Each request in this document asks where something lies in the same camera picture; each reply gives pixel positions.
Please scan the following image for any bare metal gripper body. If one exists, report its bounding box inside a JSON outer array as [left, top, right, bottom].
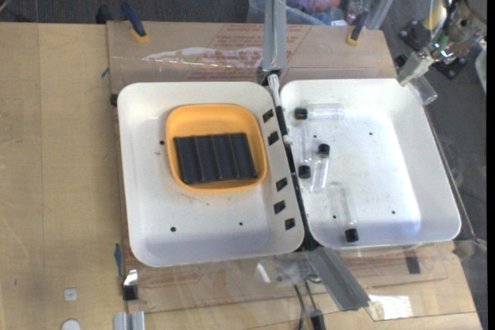
[[428, 0, 487, 66]]

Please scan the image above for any clear plastic vial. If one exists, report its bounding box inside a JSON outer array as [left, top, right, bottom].
[[405, 75, 439, 107]]

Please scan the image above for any white plastic tray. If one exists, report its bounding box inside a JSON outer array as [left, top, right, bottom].
[[278, 78, 463, 249], [116, 80, 306, 268]]

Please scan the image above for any clear vial with black cap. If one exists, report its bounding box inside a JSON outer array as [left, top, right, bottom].
[[295, 126, 312, 180], [327, 182, 360, 244], [293, 102, 346, 121], [309, 143, 331, 195]]

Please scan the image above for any black and white thin rod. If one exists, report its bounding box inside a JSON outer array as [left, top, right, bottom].
[[267, 73, 315, 250]]

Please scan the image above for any orange plate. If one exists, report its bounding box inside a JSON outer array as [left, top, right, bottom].
[[165, 103, 268, 194]]

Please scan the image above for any black ribbed holder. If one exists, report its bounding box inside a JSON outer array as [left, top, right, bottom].
[[172, 132, 259, 185]]

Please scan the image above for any black block with wires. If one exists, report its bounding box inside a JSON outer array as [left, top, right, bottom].
[[258, 67, 282, 86]]

